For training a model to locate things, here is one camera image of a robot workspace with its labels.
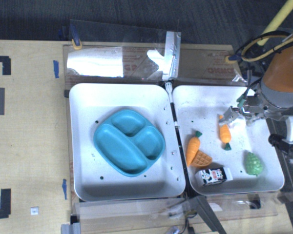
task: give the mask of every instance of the orange toy carrot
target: orange toy carrot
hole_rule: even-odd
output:
[[[226,151],[231,150],[231,147],[229,145],[229,142],[231,141],[231,133],[230,133],[228,125],[223,125],[223,126],[219,127],[219,136],[220,136],[220,140],[226,144],[225,150]]]
[[[186,153],[187,166],[189,166],[192,163],[196,153],[198,152],[198,150],[200,148],[201,142],[200,142],[199,137],[201,135],[202,135],[201,132],[196,131],[195,132],[195,137],[192,137],[190,139],[190,141],[189,141],[188,148],[187,148],[187,153]]]

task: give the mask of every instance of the clear plastic panel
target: clear plastic panel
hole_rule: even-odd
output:
[[[278,215],[276,193],[209,196],[210,207],[220,221]],[[197,199],[159,198],[143,200],[114,200],[75,203],[73,215],[82,232],[108,233],[117,231],[163,228],[184,228],[186,218],[200,233],[210,232],[197,214]]]
[[[64,46],[66,89],[81,82],[149,83],[165,80],[191,84],[244,86],[229,45],[181,45],[182,33],[71,20],[70,39]]]

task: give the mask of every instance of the blue plastic dish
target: blue plastic dish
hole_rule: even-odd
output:
[[[138,176],[162,155],[165,140],[157,128],[133,110],[121,110],[106,119],[95,131],[94,145],[118,172]]]

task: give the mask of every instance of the black cable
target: black cable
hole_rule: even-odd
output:
[[[247,95],[249,93],[250,87],[251,87],[251,74],[252,74],[252,70],[249,67],[249,65],[248,65],[247,74],[248,74],[248,85],[247,85],[247,88],[246,88],[245,92],[242,94],[243,99],[246,99],[246,97],[247,97]]]
[[[184,233],[188,226],[189,226],[189,220],[188,220],[188,218],[186,218],[185,227],[183,228],[183,230],[181,232],[179,232],[179,234]]]
[[[256,81],[252,82],[252,84],[248,85],[248,87],[246,88],[246,91],[243,93],[245,98],[246,98],[246,96],[248,95],[249,90],[250,90],[254,85],[256,85],[261,79],[262,79],[262,78],[259,78],[259,79],[257,79]]]
[[[285,37],[288,37],[290,35],[289,32],[286,32],[286,31],[282,31],[282,30],[275,30],[275,31],[270,31],[270,32],[267,32],[265,34],[262,34],[256,38],[252,38],[251,40],[247,41],[245,44],[243,44],[240,48],[238,48],[236,51],[235,51],[235,54],[238,54],[240,50],[244,49],[247,45],[249,45],[252,41],[258,39],[258,38],[262,38],[262,37],[265,37],[265,36],[279,36],[279,35],[284,35]]]
[[[259,60],[256,60],[256,61],[263,61],[263,60],[266,60],[267,58],[270,58],[272,55],[274,55],[275,53],[281,53],[282,52],[282,50],[284,50],[284,49],[287,49],[287,48],[290,48],[290,47],[292,47],[293,46],[293,41],[292,42],[289,42],[288,44],[286,44],[286,45],[284,45],[284,46],[282,46],[281,48],[279,48],[279,49],[277,49],[277,50],[275,50],[274,48],[272,48],[272,52],[269,54],[269,55],[267,55],[267,56],[265,56],[265,57],[263,57],[263,58],[261,58],[261,59],[259,59]],[[245,54],[244,54],[244,56],[243,57],[245,57],[245,58],[251,58],[251,57],[249,57],[248,55],[247,55],[247,52],[249,51],[250,49],[248,49],[246,52],[245,52]]]
[[[196,217],[197,213],[193,214],[193,215],[188,215],[188,218],[194,218]]]

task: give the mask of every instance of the sink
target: sink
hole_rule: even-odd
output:
[[[185,175],[168,94],[162,87],[80,83],[70,90],[69,103],[74,188],[81,200],[183,193]],[[119,136],[124,142],[117,142]],[[111,140],[127,148],[131,164],[117,162]]]
[[[258,120],[251,126],[246,126],[243,119],[231,123],[232,150],[223,149],[219,139],[218,116],[223,114],[229,106],[236,106],[236,99],[245,92],[245,89],[245,87],[183,85],[173,90],[183,149],[186,149],[190,138],[198,130],[202,133],[200,150],[213,159],[209,168],[227,167],[232,173],[232,181],[201,186],[195,176],[198,169],[189,166],[191,186],[199,194],[274,192],[284,185],[284,175],[276,149],[268,142],[270,132],[265,120]],[[258,176],[246,173],[244,161],[248,152],[256,154],[263,163],[263,172]]]

